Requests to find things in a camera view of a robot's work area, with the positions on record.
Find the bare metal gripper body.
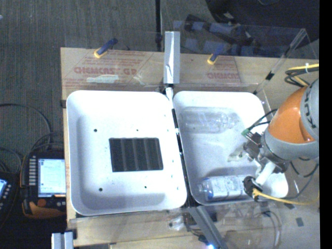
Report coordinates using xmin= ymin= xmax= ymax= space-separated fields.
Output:
xmin=243 ymin=132 xmax=289 ymax=174

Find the white plastic tray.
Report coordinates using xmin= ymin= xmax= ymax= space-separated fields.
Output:
xmin=172 ymin=90 xmax=289 ymax=206
xmin=65 ymin=90 xmax=188 ymax=216

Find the clear bottle with blue cap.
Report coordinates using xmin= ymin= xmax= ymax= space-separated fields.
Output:
xmin=199 ymin=175 xmax=250 ymax=202

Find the clear plastic bottle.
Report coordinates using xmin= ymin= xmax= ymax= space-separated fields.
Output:
xmin=181 ymin=107 xmax=240 ymax=134

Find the black ribbed rectangular pad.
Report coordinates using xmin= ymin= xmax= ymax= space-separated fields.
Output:
xmin=108 ymin=137 xmax=164 ymax=173

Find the brown cardboard board red print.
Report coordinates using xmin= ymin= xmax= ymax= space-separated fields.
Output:
xmin=60 ymin=47 xmax=320 ymax=246

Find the black cylinder on white bracket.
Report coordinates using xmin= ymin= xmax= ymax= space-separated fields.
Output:
xmin=243 ymin=162 xmax=277 ymax=201

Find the black block with thin wires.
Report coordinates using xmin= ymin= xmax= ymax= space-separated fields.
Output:
xmin=183 ymin=212 xmax=195 ymax=231

